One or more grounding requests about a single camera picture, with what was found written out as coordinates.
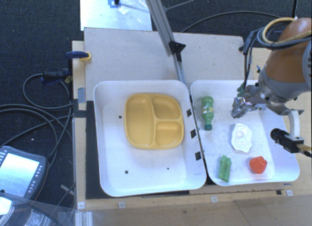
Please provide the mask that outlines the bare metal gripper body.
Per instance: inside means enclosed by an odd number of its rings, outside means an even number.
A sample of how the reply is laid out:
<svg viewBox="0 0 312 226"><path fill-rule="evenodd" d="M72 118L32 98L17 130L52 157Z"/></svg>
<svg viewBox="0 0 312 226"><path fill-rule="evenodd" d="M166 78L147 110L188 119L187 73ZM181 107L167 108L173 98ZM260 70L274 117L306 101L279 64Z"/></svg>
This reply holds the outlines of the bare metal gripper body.
<svg viewBox="0 0 312 226"><path fill-rule="evenodd" d="M248 111L268 108L276 110L275 93L265 85L248 85L243 93L243 106Z"/></svg>

